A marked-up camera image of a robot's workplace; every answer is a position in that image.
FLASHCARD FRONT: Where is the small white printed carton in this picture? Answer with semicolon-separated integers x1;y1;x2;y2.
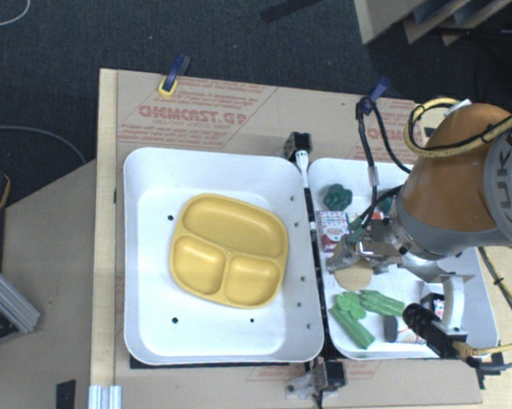
418;291;450;322

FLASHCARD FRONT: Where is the white and red printed carton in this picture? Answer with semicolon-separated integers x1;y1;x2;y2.
312;208;355;254

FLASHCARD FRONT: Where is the green celery stick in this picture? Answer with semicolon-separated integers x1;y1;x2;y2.
325;304;379;352

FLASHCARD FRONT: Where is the white plastic tray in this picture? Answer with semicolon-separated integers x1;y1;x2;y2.
107;144;340;379
292;156;512;372

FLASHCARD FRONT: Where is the grey oblong object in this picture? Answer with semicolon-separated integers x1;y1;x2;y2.
380;313;401;344

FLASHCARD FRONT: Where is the tan round biscuit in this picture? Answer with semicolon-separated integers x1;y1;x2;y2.
333;262;375;294

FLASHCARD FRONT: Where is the white printed packet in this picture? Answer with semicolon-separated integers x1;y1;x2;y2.
394;320;428;346

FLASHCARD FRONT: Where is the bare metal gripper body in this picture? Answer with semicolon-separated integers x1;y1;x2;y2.
347;216;416;265

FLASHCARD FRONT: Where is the black cylinder on white bracket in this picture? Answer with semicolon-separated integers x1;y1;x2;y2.
398;270;474;362

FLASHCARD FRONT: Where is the light green broccoli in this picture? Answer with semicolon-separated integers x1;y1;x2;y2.
333;290;369;321

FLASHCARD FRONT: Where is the thin black and white rod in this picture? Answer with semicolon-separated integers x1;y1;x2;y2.
279;149;346;365

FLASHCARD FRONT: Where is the light green asparagus bunch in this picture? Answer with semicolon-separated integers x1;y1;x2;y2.
357;288;408;318

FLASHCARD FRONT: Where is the yellow divided plate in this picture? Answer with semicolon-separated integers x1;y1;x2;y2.
165;190;293;312

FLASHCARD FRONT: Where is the dark green broccoli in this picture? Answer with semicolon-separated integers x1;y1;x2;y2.
322;182;355;211

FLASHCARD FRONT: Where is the brown cardboard board red print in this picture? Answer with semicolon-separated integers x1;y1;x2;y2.
89;69;508;409

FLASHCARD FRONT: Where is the black block with thin wires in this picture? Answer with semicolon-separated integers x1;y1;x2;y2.
284;355;349;404
281;129;312;161

